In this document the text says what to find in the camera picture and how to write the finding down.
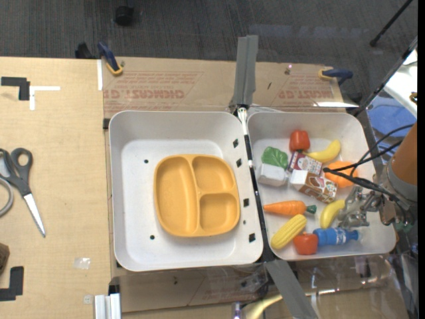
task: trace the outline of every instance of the blue clamp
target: blue clamp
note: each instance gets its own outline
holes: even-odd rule
[[[109,49],[107,44],[100,41],[98,43],[100,57],[104,56],[106,59],[106,67],[114,76],[119,76],[122,73],[122,66],[117,63],[114,54]]]
[[[344,70],[342,68],[333,68],[331,70],[319,70],[320,79],[331,80],[332,78],[340,78],[338,80],[338,85],[341,86],[346,79],[351,79],[353,77],[353,72]]]

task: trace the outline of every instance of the table surface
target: table surface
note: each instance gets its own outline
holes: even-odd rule
[[[93,318],[91,299],[107,294],[111,281],[110,222],[104,98],[98,61],[57,58],[0,58],[1,76],[25,77],[36,91],[35,110],[18,100],[18,88],[0,86],[0,146],[31,150],[30,185],[46,229],[43,238],[25,201],[15,190],[11,210],[0,217],[0,243],[10,249],[0,288],[9,270],[24,267],[23,295],[0,302],[1,318]],[[90,264],[78,264],[89,259]],[[356,289],[311,298],[324,318],[407,318],[395,287]],[[123,318],[230,318],[230,304],[123,314]],[[284,302],[270,318],[290,316]]]

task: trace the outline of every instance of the red tomato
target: red tomato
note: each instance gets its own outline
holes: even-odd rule
[[[302,233],[294,237],[294,246],[300,255],[312,255],[317,252],[319,238],[316,234]]]
[[[295,130],[291,133],[290,150],[302,152],[310,148],[308,133],[304,130]]]

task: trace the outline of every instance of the scissors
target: scissors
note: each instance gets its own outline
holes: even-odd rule
[[[24,155],[27,157],[26,164],[19,163],[19,157]],[[14,185],[19,192],[21,193],[25,202],[27,202],[29,211],[33,216],[35,224],[39,228],[41,235],[46,237],[46,231],[44,230],[43,222],[41,221],[41,216],[35,200],[33,193],[29,187],[29,170],[33,164],[33,155],[32,153],[24,148],[17,148],[11,153],[4,149],[0,149],[0,158],[3,156],[5,167],[8,175],[0,172],[0,177],[8,181],[11,185]]]

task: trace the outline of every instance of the black scissors handle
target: black scissors handle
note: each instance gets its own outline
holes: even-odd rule
[[[33,164],[32,153],[24,148],[16,148],[11,153],[7,150],[0,149],[0,154],[3,154],[6,168],[9,170],[9,176],[4,176],[0,173],[0,177],[18,188],[22,196],[30,194],[29,170]],[[19,157],[21,155],[27,157],[27,162],[25,164],[19,163]]]

